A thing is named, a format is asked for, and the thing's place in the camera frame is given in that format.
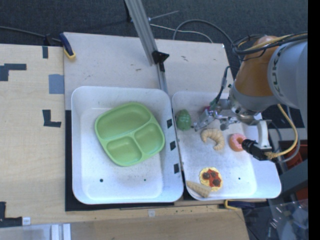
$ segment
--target white tray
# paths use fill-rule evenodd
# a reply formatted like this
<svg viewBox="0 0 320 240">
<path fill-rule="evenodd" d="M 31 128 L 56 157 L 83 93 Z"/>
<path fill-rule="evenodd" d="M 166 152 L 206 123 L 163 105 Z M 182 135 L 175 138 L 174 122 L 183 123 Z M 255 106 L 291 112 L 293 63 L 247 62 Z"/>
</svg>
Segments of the white tray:
<svg viewBox="0 0 320 240">
<path fill-rule="evenodd" d="M 158 154 L 128 167 L 116 165 L 105 153 L 95 121 L 107 110 L 128 102 L 144 104 L 165 136 Z M 169 96 L 159 89 L 82 86 L 71 96 L 72 189 L 84 204 L 169 203 L 183 193 L 178 147 Z"/>
<path fill-rule="evenodd" d="M 212 92 L 179 91 L 172 97 L 172 108 L 176 115 L 180 110 L 187 109 L 192 122 L 196 122 L 202 109 L 217 96 Z M 227 93 L 221 95 L 226 99 Z M 219 120 L 214 120 L 208 128 L 220 128 Z M 190 195 L 197 200 L 225 199 L 271 199 L 281 192 L 281 182 L 276 165 L 270 161 L 258 161 L 245 151 L 235 152 L 228 144 L 231 134 L 240 133 L 248 139 L 258 141 L 256 126 L 235 123 L 223 131 L 225 146 L 222 150 L 213 149 L 215 142 L 211 139 L 204 143 L 200 133 L 194 129 L 182 131 L 177 129 L 178 145 L 186 181 L 200 183 L 199 173 L 203 168 L 215 167 L 221 173 L 223 186 L 203 198 L 187 188 Z"/>
</svg>

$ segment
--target wooden surface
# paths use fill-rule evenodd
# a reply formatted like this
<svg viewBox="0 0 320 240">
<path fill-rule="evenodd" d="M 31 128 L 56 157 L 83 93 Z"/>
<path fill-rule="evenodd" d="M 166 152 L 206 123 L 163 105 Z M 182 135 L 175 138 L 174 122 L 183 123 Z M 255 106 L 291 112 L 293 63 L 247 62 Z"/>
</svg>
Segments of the wooden surface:
<svg viewBox="0 0 320 240">
<path fill-rule="evenodd" d="M 98 221 L 107 220 L 110 236 L 119 239 L 148 239 L 152 232 L 159 239 L 194 239 L 200 233 L 209 237 L 212 230 L 206 233 L 204 225 L 213 227 L 209 221 L 214 221 L 220 223 L 221 239 L 235 235 L 248 239 L 241 211 L 218 209 L 221 201 L 179 200 L 171 207 L 65 212 L 64 95 L 49 93 L 49 75 L 64 74 L 63 49 L 49 47 L 48 58 L 43 58 L 41 46 L 1 44 L 0 54 L 0 66 L 27 66 L 25 71 L 10 70 L 8 81 L 0 81 L 0 201 L 6 202 L 7 218 L 30 217 L 33 225 L 86 222 L 85 232 L 93 228 L 96 239 L 102 239 L 105 228 Z M 61 127 L 44 126 L 43 110 L 51 110 L 51 120 L 61 122 Z M 151 226 L 137 236 L 140 224 Z M 129 238 L 123 227 L 137 237 Z M 170 235 L 160 236 L 162 227 L 171 228 Z"/>
</svg>

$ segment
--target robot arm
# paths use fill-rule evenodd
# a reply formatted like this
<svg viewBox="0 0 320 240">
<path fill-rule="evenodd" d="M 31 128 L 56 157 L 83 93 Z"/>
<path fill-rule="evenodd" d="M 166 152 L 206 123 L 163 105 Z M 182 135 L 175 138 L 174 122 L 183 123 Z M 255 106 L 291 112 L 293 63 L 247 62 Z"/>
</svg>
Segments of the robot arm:
<svg viewBox="0 0 320 240">
<path fill-rule="evenodd" d="M 221 130 L 239 122 L 257 125 L 258 142 L 246 139 L 242 147 L 255 158 L 266 160 L 272 150 L 268 122 L 256 120 L 257 114 L 271 105 L 284 104 L 300 110 L 308 130 L 308 34 L 260 36 L 242 54 L 245 57 L 228 99 L 214 99 L 193 126 L 198 131 L 215 119 L 220 120 Z"/>
</svg>

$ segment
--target metal object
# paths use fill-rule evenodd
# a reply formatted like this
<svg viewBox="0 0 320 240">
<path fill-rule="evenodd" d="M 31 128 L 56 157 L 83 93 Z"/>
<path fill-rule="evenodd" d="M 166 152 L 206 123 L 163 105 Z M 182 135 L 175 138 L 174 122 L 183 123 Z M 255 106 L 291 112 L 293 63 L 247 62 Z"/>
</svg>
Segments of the metal object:
<svg viewBox="0 0 320 240">
<path fill-rule="evenodd" d="M 138 36 L 140 38 L 144 52 L 150 65 L 155 64 L 157 66 L 160 89 L 168 93 L 165 68 L 163 62 L 169 55 L 166 54 L 165 56 L 160 56 L 161 59 L 159 59 L 159 51 L 155 42 L 155 38 L 151 31 L 149 18 L 146 15 L 142 1 L 124 0 L 124 2 L 132 18 L 133 24 L 138 33 Z"/>
</svg>

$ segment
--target green plate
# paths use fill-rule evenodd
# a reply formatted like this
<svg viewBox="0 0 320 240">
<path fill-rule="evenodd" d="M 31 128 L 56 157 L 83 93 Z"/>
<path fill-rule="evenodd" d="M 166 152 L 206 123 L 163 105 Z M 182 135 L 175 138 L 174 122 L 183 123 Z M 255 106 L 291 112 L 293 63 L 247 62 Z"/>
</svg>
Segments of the green plate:
<svg viewBox="0 0 320 240">
<path fill-rule="evenodd" d="M 101 114 L 95 133 L 107 155 L 119 166 L 138 164 L 160 152 L 164 133 L 150 110 L 129 102 Z"/>
</svg>

